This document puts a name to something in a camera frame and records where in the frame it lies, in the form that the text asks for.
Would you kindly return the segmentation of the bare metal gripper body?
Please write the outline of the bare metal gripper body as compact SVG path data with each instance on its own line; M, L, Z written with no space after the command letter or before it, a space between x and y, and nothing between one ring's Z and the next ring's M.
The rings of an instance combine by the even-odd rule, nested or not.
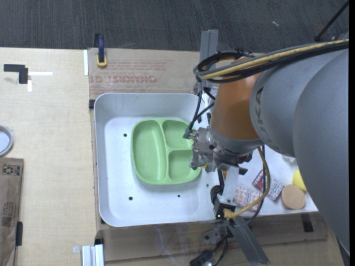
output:
M252 140L236 140L213 134L214 130L199 128L192 130L192 151L205 158L205 165L212 160L220 160L221 165L237 166L249 161L252 154Z

